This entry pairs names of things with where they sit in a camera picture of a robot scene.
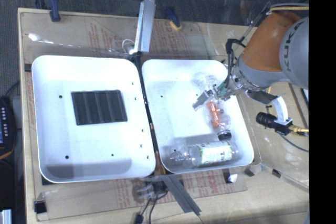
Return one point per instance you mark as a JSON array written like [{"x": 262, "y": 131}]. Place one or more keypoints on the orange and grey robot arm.
[{"x": 265, "y": 42}]

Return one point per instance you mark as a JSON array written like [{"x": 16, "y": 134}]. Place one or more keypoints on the clear bottle, orange label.
[{"x": 214, "y": 115}]

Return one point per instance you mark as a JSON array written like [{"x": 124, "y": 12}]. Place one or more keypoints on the clear bottle, green white label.
[{"x": 212, "y": 154}]

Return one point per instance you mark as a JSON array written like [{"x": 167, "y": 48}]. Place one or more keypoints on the black ribbed rectangular panel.
[{"x": 99, "y": 107}]

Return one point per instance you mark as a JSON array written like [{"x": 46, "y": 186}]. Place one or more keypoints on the white plastic tray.
[
  {"x": 92, "y": 149},
  {"x": 173, "y": 112}
]

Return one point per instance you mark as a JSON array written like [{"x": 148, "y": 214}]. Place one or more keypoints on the brown cardboard board, red print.
[{"x": 99, "y": 34}]

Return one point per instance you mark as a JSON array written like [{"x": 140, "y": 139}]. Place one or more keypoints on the black cylinder on white bracket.
[{"x": 267, "y": 119}]

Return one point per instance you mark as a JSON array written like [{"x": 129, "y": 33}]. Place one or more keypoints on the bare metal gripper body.
[{"x": 229, "y": 90}]

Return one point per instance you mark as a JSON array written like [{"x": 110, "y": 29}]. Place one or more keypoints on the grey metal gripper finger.
[{"x": 201, "y": 99}]

